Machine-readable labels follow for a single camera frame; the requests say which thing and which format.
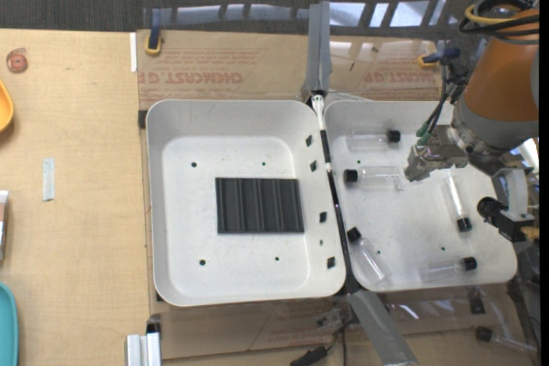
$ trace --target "blue plate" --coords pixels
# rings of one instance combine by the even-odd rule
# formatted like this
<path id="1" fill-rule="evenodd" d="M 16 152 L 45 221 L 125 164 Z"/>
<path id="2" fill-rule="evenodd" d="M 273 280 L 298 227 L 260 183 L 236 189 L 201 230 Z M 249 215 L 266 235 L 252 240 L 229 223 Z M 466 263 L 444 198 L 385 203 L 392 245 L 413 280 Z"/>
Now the blue plate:
<path id="1" fill-rule="evenodd" d="M 0 282 L 0 366 L 17 366 L 19 327 L 14 295 Z"/>

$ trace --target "transparent plastic tube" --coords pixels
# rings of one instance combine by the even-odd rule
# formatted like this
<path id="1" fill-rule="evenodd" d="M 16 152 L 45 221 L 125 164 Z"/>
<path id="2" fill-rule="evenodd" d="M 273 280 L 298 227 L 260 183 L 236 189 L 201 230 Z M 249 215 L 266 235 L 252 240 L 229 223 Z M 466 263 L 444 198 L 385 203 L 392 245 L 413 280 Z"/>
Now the transparent plastic tube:
<path id="1" fill-rule="evenodd" d="M 442 189 L 450 219 L 455 222 L 459 232 L 466 232 L 470 231 L 472 226 L 460 186 L 461 182 L 457 177 L 448 177 L 444 180 Z"/>
<path id="2" fill-rule="evenodd" d="M 397 130 L 386 132 L 371 132 L 364 130 L 353 130 L 346 137 L 347 147 L 350 151 L 368 151 L 372 148 L 383 148 L 390 143 L 398 143 L 401 140 L 401 133 Z"/>
<path id="3" fill-rule="evenodd" d="M 503 348 L 522 352 L 523 354 L 535 354 L 538 351 L 538 347 L 536 345 L 519 342 L 518 340 L 510 339 L 509 337 L 504 337 L 500 334 L 495 334 L 490 328 L 487 327 L 477 327 L 474 331 L 474 335 L 478 340 L 483 342 L 489 342 L 494 345 L 502 346 Z"/>
<path id="4" fill-rule="evenodd" d="M 376 252 L 371 241 L 362 237 L 356 227 L 347 232 L 347 237 L 353 253 L 357 256 L 359 266 L 355 269 L 364 278 L 377 285 L 393 274 L 383 257 Z"/>
<path id="5" fill-rule="evenodd" d="M 472 257 L 450 258 L 438 261 L 424 262 L 419 268 L 419 276 L 424 282 L 434 282 L 441 279 L 463 276 L 477 268 L 477 261 Z"/>
<path id="6" fill-rule="evenodd" d="M 357 184 L 361 188 L 394 186 L 402 189 L 401 173 L 398 166 L 360 166 L 356 170 L 345 170 L 343 179 L 347 184 Z"/>

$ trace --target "white tray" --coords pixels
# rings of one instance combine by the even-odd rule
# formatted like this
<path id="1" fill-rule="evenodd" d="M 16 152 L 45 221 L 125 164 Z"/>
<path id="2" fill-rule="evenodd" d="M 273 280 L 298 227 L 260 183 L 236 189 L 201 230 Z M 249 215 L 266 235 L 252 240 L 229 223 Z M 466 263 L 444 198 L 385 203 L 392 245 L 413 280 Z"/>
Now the white tray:
<path id="1" fill-rule="evenodd" d="M 386 283 L 358 281 L 372 291 L 399 291 L 450 285 L 501 283 L 516 272 L 513 245 L 484 223 L 476 210 L 484 196 L 495 196 L 489 177 L 472 166 L 457 170 L 434 171 L 422 182 L 410 183 L 404 167 L 410 147 L 417 141 L 416 129 L 431 114 L 437 103 L 337 101 L 325 111 L 330 153 L 346 230 L 356 226 L 368 237 L 392 270 Z M 449 123 L 451 106 L 445 107 L 440 123 Z M 386 129 L 401 131 L 401 142 L 387 149 L 372 148 L 366 153 L 349 151 L 345 136 L 353 129 L 383 133 Z M 343 182 L 343 171 L 361 165 L 398 165 L 403 190 L 392 187 L 357 189 Z M 442 181 L 448 175 L 460 177 L 460 190 L 473 223 L 469 232 L 459 233 L 450 220 L 444 204 Z M 357 259 L 350 246 L 352 265 Z M 476 271 L 466 276 L 425 284 L 419 278 L 422 261 L 451 256 L 474 256 Z"/>
<path id="2" fill-rule="evenodd" d="M 296 101 L 166 100 L 148 111 L 147 136 L 154 283 L 167 302 L 328 297 L 342 287 L 341 242 L 310 108 Z M 297 178 L 305 233 L 218 234 L 216 177 Z M 331 257 L 335 266 L 328 268 Z"/>

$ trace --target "wooden surface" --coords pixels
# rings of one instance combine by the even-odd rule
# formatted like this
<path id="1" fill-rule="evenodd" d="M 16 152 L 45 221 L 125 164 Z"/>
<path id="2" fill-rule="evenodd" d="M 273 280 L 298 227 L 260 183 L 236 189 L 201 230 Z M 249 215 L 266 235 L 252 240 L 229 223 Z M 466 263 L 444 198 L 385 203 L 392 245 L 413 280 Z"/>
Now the wooden surface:
<path id="1" fill-rule="evenodd" d="M 4 57 L 27 47 L 28 69 Z M 0 281 L 14 293 L 20 365 L 122 365 L 148 318 L 136 74 L 127 33 L 0 30 L 15 106 L 0 134 L 9 193 Z M 42 160 L 55 200 L 42 201 Z"/>

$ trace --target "green connector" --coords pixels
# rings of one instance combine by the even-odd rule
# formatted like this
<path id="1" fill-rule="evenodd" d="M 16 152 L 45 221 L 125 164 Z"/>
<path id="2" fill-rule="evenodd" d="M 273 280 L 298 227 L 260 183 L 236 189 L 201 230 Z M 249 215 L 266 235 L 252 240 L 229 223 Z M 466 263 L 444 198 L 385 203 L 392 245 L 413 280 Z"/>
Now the green connector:
<path id="1" fill-rule="evenodd" d="M 425 134 L 425 132 L 427 131 L 427 129 L 429 128 L 429 123 L 424 123 L 421 128 L 415 132 L 415 135 L 418 136 L 418 137 L 421 137 L 422 135 Z"/>
<path id="2" fill-rule="evenodd" d="M 431 133 L 425 133 L 423 134 L 419 139 L 418 139 L 418 145 L 420 147 L 423 147 L 424 145 L 427 144 L 427 142 L 429 141 L 429 139 L 431 138 L 432 134 Z"/>

